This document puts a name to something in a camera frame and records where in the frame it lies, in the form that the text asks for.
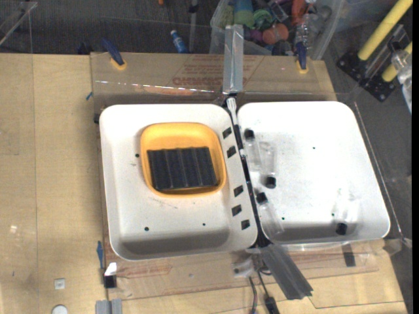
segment wooden surface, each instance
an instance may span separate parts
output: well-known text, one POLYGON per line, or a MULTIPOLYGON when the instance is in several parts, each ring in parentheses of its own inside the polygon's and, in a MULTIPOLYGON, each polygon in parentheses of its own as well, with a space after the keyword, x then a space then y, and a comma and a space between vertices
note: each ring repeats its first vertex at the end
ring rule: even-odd
MULTIPOLYGON (((333 92, 322 80, 319 87, 333 92)), ((57 304, 94 313, 107 295, 96 254, 103 219, 93 101, 86 100, 90 58, 1 54, 0 87, 0 313, 50 313, 57 304), (56 290, 59 278, 65 288, 56 290)), ((284 300, 269 284, 281 313, 406 313, 390 258, 375 245, 375 269, 311 279, 310 298, 284 300)), ((236 287, 125 300, 123 312, 248 313, 251 298, 249 286, 236 287)), ((258 311, 266 313, 262 305, 258 311)))

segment yellow tube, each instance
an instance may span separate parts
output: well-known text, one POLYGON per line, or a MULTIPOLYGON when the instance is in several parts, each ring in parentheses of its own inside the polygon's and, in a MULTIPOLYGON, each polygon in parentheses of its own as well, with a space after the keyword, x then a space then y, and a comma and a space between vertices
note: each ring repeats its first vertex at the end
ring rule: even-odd
POLYGON ((401 17, 413 4, 413 0, 398 0, 387 16, 381 21, 380 25, 375 29, 368 41, 362 46, 358 52, 360 60, 367 60, 374 52, 378 45, 384 40, 387 34, 392 30, 394 25, 398 23, 401 17))
MULTIPOLYGON (((412 46, 413 46, 413 41, 410 42, 408 46, 406 46, 405 51, 408 54, 412 53, 412 46)), ((386 82, 391 82, 395 78, 395 76, 397 76, 397 71, 396 71, 395 67, 393 66, 393 64, 390 64, 387 67, 387 69, 381 75, 383 80, 386 81, 386 82)))

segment black bottle cap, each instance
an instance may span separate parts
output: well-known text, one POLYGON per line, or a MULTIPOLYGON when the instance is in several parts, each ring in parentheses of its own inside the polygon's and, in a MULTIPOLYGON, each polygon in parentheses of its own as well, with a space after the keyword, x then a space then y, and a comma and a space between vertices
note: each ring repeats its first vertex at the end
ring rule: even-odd
POLYGON ((246 141, 254 141, 255 140, 255 132, 252 129, 246 129, 244 131, 244 138, 246 141))
POLYGON ((265 186, 267 188, 275 188, 276 187, 276 178, 275 177, 268 176, 266 178, 266 184, 265 184, 265 186))
POLYGON ((347 229, 348 229, 348 225, 346 223, 339 222, 336 225, 336 234, 338 234, 338 235, 346 235, 347 229))
POLYGON ((256 194, 256 201, 258 203, 268 202, 268 198, 266 197, 266 194, 264 192, 261 192, 256 194))

